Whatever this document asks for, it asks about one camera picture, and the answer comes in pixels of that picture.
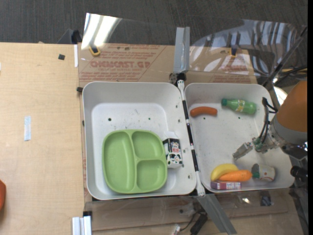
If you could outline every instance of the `black connector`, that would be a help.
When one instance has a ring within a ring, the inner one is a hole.
[[[191,234],[197,235],[199,231],[201,230],[202,226],[206,223],[206,221],[207,221],[207,215],[201,213],[196,223],[190,229]]]

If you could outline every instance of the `green bottle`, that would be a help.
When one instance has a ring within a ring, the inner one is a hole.
[[[256,111],[256,105],[253,102],[247,102],[241,99],[228,100],[223,98],[222,105],[228,106],[235,112],[244,112],[247,114],[254,114]]]

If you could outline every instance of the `dark floor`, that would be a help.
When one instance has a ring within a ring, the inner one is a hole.
[[[0,41],[57,43],[68,28],[83,33],[86,13],[175,26],[193,16],[307,25],[308,0],[0,0]]]

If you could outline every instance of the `wooden surface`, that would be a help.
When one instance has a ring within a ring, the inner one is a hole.
[[[0,43],[0,63],[0,234],[69,235],[84,208],[73,45]]]

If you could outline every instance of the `yellow banana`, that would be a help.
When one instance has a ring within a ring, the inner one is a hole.
[[[211,181],[218,180],[222,175],[239,170],[235,164],[220,164],[211,172]]]

